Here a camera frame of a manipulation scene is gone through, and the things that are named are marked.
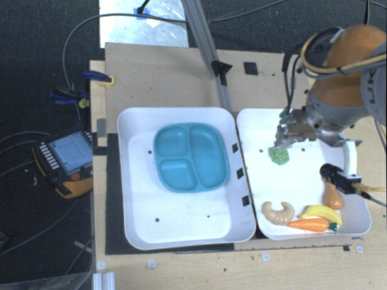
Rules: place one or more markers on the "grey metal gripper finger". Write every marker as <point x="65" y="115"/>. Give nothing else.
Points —
<point x="281" y="134"/>
<point x="288" y="143"/>

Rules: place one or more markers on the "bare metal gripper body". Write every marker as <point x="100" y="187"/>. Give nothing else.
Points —
<point x="305" y="128"/>

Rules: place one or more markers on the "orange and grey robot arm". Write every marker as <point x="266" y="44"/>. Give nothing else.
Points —
<point x="344" y="71"/>

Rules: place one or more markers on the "green broccoli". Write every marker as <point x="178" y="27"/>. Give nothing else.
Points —
<point x="279" y="158"/>

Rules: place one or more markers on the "white plastic tray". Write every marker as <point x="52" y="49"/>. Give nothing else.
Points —
<point x="181" y="216"/>
<point x="290" y="186"/>

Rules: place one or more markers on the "orange brown pear-shaped toy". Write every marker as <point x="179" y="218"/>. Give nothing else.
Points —
<point x="332" y="199"/>

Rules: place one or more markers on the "beige croissant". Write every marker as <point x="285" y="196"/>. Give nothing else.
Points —
<point x="279" y="216"/>

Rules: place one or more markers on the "yellow banana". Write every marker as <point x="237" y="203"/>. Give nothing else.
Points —
<point x="323" y="211"/>

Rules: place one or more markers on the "orange carrot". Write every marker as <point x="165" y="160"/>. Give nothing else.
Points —
<point x="311" y="224"/>

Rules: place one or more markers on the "blue divided plate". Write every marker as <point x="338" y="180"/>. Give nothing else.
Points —
<point x="193" y="150"/>

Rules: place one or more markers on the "brown cardboard board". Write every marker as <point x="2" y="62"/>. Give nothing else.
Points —
<point x="169" y="77"/>

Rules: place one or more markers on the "black cylinder on white bracket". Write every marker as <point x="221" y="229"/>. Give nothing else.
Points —
<point x="338" y="178"/>

